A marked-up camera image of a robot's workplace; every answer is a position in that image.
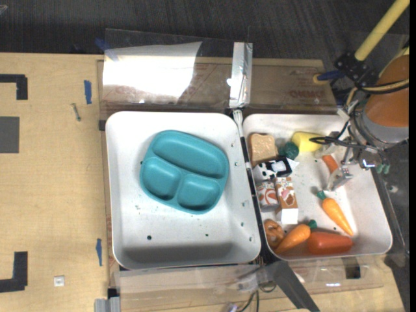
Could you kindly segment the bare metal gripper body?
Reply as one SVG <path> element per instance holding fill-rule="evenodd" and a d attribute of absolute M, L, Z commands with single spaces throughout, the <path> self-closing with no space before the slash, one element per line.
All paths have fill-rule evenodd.
<path fill-rule="evenodd" d="M 369 144 L 360 144 L 352 137 L 343 140 L 346 151 L 341 161 L 343 165 L 358 164 L 364 170 L 375 169 L 377 172 L 389 171 L 389 159 L 384 151 Z"/>

